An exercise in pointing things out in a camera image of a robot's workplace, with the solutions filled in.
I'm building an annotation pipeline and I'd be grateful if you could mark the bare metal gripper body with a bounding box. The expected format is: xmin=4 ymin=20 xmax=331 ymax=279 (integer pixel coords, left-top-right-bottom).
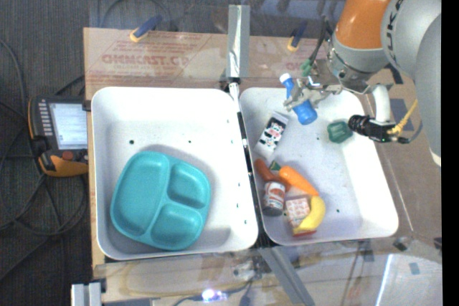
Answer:
xmin=303 ymin=58 xmax=371 ymax=96

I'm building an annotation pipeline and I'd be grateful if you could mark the blue bottle with white cap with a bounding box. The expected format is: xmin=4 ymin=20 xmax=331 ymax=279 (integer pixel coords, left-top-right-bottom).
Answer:
xmin=279 ymin=72 xmax=319 ymax=126

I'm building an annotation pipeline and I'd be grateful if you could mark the small green square cup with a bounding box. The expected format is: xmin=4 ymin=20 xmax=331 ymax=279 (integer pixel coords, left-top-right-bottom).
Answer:
xmin=326 ymin=120 xmax=354 ymax=144

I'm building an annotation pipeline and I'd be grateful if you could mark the white cow print carton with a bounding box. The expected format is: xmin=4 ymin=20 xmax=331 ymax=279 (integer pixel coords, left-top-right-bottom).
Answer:
xmin=252 ymin=111 xmax=290 ymax=159

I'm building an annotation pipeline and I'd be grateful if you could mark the brown sausage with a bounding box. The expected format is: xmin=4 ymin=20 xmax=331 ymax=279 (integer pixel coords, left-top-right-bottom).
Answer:
xmin=254 ymin=158 xmax=280 ymax=183

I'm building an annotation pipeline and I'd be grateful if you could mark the orange carrot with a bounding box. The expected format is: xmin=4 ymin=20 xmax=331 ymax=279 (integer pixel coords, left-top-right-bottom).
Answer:
xmin=269 ymin=161 xmax=320 ymax=197

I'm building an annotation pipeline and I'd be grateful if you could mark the white plastic tray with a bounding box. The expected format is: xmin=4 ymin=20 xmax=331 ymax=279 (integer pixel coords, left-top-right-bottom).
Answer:
xmin=238 ymin=86 xmax=400 ymax=247
xmin=90 ymin=86 xmax=260 ymax=261

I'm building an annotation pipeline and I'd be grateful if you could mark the small red and white can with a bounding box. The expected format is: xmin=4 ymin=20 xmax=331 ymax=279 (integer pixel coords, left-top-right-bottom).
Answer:
xmin=262 ymin=181 xmax=287 ymax=217

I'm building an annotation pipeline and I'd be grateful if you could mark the red and white carton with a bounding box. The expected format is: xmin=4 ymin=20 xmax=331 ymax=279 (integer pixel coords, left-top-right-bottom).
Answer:
xmin=284 ymin=194 xmax=318 ymax=238

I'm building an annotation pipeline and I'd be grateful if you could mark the yellow banana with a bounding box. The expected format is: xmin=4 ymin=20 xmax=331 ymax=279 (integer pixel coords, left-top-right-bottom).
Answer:
xmin=293 ymin=195 xmax=327 ymax=236

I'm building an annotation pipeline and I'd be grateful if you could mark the brown cardboard board red print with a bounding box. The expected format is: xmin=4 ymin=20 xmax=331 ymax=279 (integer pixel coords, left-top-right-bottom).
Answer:
xmin=82 ymin=27 xmax=414 ymax=270

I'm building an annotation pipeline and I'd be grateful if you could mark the teal divided plate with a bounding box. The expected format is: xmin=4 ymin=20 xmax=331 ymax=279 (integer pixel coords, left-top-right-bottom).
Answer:
xmin=109 ymin=150 xmax=212 ymax=252

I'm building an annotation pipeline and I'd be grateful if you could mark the black cylinder on white bracket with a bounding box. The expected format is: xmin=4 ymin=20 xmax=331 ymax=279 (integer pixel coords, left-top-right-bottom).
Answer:
xmin=347 ymin=83 xmax=398 ymax=143

